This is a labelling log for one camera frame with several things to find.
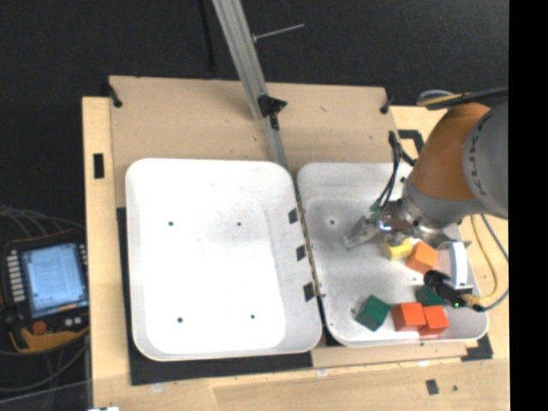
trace white tray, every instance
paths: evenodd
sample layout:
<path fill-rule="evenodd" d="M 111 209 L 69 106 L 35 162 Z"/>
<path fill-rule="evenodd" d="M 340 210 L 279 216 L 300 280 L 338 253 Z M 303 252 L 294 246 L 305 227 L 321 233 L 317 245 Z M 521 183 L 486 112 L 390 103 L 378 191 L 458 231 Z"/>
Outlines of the white tray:
<path fill-rule="evenodd" d="M 126 175 L 134 341 L 153 360 L 305 352 L 322 324 L 295 186 L 271 162 L 148 158 Z"/>
<path fill-rule="evenodd" d="M 398 180 L 409 171 L 402 164 Z M 391 261 L 384 256 L 378 236 L 350 250 L 344 246 L 343 237 L 362 215 L 368 215 L 391 172 L 392 163 L 312 163 L 297 176 L 326 325 L 338 342 L 349 347 L 421 341 L 418 332 L 395 331 L 391 315 L 376 331 L 354 320 L 369 295 L 395 305 L 416 301 L 414 291 L 423 285 L 422 274 L 407 268 L 404 259 Z M 402 184 L 396 181 L 391 198 L 401 193 Z M 446 231 L 460 239 L 455 225 Z M 469 264 L 468 284 L 479 293 Z M 487 331 L 487 313 L 465 307 L 447 307 L 446 312 L 450 327 L 431 341 L 474 340 Z"/>

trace block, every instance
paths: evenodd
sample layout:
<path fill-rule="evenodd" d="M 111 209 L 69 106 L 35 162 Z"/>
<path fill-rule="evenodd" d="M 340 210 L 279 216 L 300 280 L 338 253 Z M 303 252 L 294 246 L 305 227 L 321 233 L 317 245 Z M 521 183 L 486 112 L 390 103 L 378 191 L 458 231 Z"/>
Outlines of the block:
<path fill-rule="evenodd" d="M 394 328 L 398 332 L 418 331 L 426 325 L 423 307 L 420 303 L 401 303 L 390 310 Z"/>
<path fill-rule="evenodd" d="M 384 236 L 383 247 L 384 254 L 390 260 L 405 259 L 413 252 L 413 243 L 408 237 L 404 238 L 402 243 L 398 245 L 390 245 L 386 240 L 386 236 Z"/>
<path fill-rule="evenodd" d="M 423 241 L 418 241 L 406 265 L 412 270 L 426 274 L 436 264 L 436 260 L 438 260 L 438 250 Z"/>
<path fill-rule="evenodd" d="M 354 319 L 367 329 L 375 331 L 383 325 L 389 313 L 389 304 L 380 300 L 375 295 L 370 295 Z"/>
<path fill-rule="evenodd" d="M 427 286 L 421 286 L 414 293 L 415 298 L 422 306 L 447 305 L 445 300 Z"/>
<path fill-rule="evenodd" d="M 419 329 L 421 337 L 436 337 L 449 327 L 449 320 L 443 306 L 423 307 L 426 324 Z"/>

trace screen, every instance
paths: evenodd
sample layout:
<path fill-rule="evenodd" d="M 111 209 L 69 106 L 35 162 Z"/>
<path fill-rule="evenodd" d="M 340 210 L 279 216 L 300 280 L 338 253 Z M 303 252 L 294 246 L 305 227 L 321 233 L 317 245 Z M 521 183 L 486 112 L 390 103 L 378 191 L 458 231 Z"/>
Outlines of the screen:
<path fill-rule="evenodd" d="M 26 250 L 28 300 L 33 318 L 59 311 L 59 307 L 87 305 L 87 291 L 75 243 Z"/>

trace black floor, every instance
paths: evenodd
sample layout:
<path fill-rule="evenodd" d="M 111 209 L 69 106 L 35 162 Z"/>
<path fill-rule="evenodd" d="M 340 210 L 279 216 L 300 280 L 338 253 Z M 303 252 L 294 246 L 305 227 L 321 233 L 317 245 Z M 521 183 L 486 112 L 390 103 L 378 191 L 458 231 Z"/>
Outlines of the black floor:
<path fill-rule="evenodd" d="M 255 34 L 305 24 L 257 43 L 268 81 L 384 86 L 396 104 L 509 84 L 509 0 L 242 2 Z M 199 0 L 0 0 L 0 206 L 85 222 L 80 100 L 110 74 L 235 79 L 205 9 L 214 68 Z M 0 357 L 0 382 L 16 370 Z"/>

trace dark green block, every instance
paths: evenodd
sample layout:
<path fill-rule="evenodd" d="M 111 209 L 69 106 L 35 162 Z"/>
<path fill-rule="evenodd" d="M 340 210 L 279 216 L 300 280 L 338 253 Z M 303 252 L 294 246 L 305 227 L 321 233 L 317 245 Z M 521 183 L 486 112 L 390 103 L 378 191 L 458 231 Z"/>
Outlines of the dark green block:
<path fill-rule="evenodd" d="M 427 286 L 420 287 L 414 293 L 414 296 L 422 306 L 447 305 L 447 303 L 442 297 L 434 293 Z"/>
<path fill-rule="evenodd" d="M 375 331 L 386 320 L 390 313 L 391 306 L 377 298 L 375 295 L 369 295 L 367 301 L 363 304 L 355 320 L 364 325 L 367 329 Z"/>

